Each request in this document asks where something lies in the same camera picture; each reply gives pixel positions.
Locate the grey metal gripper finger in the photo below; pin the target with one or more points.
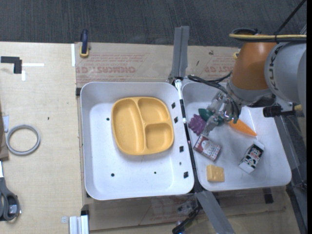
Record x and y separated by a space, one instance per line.
209 127

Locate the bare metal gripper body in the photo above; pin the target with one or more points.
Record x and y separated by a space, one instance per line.
225 106

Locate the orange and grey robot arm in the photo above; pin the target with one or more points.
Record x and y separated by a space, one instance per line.
253 64

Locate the purple grapes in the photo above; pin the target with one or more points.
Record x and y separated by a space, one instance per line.
196 124

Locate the dark green toy vegetable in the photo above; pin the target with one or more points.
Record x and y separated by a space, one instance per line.
204 113

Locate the red and white packet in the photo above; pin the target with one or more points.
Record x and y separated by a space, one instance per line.
207 147

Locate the orange carrot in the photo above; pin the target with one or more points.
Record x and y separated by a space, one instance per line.
243 127

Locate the yellow cheese wedge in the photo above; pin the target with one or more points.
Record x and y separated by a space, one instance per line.
215 173

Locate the black and white milk carton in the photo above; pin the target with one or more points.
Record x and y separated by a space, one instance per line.
252 157

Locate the white plastic tray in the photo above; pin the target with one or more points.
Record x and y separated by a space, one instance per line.
136 174
234 177

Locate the yellow divided plate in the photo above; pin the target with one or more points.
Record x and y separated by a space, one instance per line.
129 128

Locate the brown cardboard board red print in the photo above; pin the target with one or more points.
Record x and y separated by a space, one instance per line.
117 67

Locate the grey scissors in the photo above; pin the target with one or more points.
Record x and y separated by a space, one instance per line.
7 199

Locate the black cylinder on white bracket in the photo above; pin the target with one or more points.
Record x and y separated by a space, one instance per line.
273 111

